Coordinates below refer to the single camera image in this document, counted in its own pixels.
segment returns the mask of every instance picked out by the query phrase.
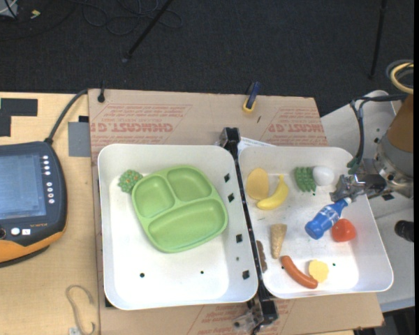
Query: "white tray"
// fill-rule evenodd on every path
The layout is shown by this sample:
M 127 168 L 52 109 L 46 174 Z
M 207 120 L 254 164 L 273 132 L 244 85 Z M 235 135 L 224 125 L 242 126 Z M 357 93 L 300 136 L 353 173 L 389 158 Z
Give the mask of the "white tray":
M 325 205 L 332 203 L 329 192 L 341 174 L 347 174 L 346 164 L 352 159 L 346 150 L 332 147 L 247 147 L 240 152 L 239 162 L 244 186 L 247 176 L 255 168 L 269 174 L 270 192 L 284 175 L 289 187 L 286 201 L 277 209 L 263 211 L 248 195 L 247 204 L 256 240 L 263 244 L 267 270 L 263 272 L 265 287 L 278 298 L 298 298 L 314 295 L 333 295 L 352 292 L 380 292 L 393 281 L 392 269 L 381 240 L 374 216 L 365 195 L 345 208 L 341 217 L 350 220 L 357 237 L 348 242 L 335 242 L 327 231 L 319 240 L 312 239 L 304 230 L 305 224 Z M 335 172 L 331 186 L 317 186 L 315 193 L 302 192 L 297 187 L 293 171 L 296 167 L 324 165 Z M 272 258 L 270 226 L 285 223 L 288 226 L 282 255 L 289 255 L 298 269 L 308 274 L 308 263 L 317 259 L 328 264 L 328 279 L 309 289 L 296 283 L 279 260 Z
M 185 164 L 209 177 L 226 206 L 228 225 L 196 248 L 163 253 L 150 243 L 131 196 L 117 184 L 129 169 L 148 175 Z M 104 290 L 111 304 L 136 310 L 246 302 L 255 295 L 258 277 L 234 159 L 228 151 L 216 146 L 111 144 L 98 156 L 98 172 Z

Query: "yellow clip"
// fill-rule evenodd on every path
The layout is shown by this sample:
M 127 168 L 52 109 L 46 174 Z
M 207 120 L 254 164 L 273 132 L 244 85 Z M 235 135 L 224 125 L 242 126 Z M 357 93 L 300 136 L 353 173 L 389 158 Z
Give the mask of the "yellow clip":
M 256 106 L 256 101 L 254 101 L 253 102 L 253 104 L 251 105 L 251 107 L 250 108 L 248 108 L 247 107 L 247 102 L 249 101 L 249 99 L 247 98 L 247 99 L 245 99 L 245 102 L 244 102 L 244 105 L 242 106 L 242 109 L 244 110 L 244 112 L 246 112 L 246 113 L 251 113 L 251 112 L 253 112 L 253 109 L 255 108 L 255 106 Z
M 259 82 L 253 82 L 251 83 L 249 90 L 247 94 L 249 94 L 249 97 L 245 99 L 244 105 L 242 106 L 242 109 L 246 113 L 253 112 L 255 106 L 256 106 L 256 96 L 258 95 L 260 89 L 260 83 Z

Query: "toy ice cream cone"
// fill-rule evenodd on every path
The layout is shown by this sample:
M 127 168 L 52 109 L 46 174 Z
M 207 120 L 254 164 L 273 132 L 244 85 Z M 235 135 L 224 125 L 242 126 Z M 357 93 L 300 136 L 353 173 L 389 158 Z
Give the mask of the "toy ice cream cone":
M 270 227 L 270 234 L 272 239 L 272 257 L 277 259 L 281 252 L 282 242 L 286 236 L 287 225 L 283 223 L 275 223 Z

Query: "toy banana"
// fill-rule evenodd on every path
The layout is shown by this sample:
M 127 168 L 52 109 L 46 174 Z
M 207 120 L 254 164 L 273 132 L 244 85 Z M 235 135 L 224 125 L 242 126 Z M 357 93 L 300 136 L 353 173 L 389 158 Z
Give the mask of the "toy banana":
M 260 209 L 276 209 L 280 204 L 282 204 L 288 195 L 288 186 L 284 182 L 284 176 L 279 175 L 279 182 L 276 190 L 273 194 L 265 199 L 259 201 L 256 206 Z

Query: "touchscreen display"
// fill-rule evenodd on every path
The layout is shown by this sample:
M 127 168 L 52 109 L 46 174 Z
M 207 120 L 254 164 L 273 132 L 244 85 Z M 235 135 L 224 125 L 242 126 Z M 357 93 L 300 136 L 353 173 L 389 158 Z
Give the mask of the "touchscreen display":
M 39 154 L 0 156 L 0 220 L 44 215 Z

